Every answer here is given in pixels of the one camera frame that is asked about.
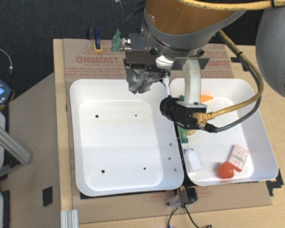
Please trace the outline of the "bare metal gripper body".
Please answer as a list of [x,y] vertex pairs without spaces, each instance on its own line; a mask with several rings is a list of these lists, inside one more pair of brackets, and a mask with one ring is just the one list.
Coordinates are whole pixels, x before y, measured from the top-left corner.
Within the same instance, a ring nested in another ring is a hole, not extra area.
[[169,74],[176,52],[154,36],[130,33],[123,40],[127,81],[160,81]]

